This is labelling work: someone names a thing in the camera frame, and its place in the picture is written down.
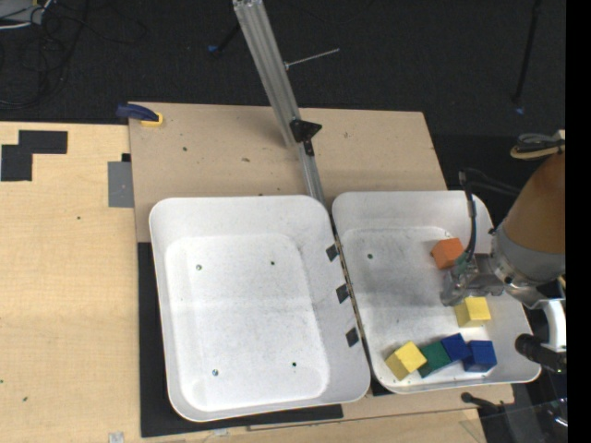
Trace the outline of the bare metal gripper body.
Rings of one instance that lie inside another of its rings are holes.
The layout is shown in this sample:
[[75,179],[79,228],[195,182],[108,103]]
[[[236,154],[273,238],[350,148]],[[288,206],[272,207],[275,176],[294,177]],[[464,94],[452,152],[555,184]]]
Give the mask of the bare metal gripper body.
[[491,254],[462,254],[454,264],[454,304],[467,297],[508,295],[526,308],[541,309],[550,302],[563,304],[565,292],[559,279],[541,283],[511,269],[500,257]]

